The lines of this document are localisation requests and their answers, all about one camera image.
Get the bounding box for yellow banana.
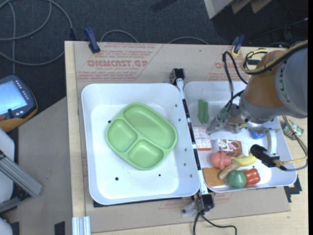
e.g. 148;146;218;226
232;154;259;167

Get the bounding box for orange biscuit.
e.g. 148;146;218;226
202;166;226;188

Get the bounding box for blue plastic object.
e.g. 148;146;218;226
249;128;267;140

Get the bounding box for white and brown carton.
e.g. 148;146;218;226
216;138;246;158

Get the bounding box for green and white packet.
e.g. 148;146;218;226
283;119;305;140

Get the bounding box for pink ice cream toy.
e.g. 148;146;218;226
210;151;233;170

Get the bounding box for red bell pepper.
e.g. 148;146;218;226
243;168;261;187

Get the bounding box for orange and white carton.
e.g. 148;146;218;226
193;126;213;152

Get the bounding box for green bell pepper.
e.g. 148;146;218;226
227;170;247;188

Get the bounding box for thin black and white rod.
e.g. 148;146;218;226
176;78;209;194

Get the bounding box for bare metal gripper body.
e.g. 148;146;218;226
221;104;268;134

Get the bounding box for black cylinder on white bracket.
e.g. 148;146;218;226
249;128;281;168

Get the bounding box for white plastic tray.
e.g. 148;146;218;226
183;81;298;194
81;83;201;206

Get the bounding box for green divided plate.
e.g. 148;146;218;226
105;102;178;171

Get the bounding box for tan bread stick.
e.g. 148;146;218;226
218;159;241;180

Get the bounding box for green bean pods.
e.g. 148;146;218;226
197;98;209;125

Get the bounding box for brown cardboard board red print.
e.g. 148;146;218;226
73;42;292;234

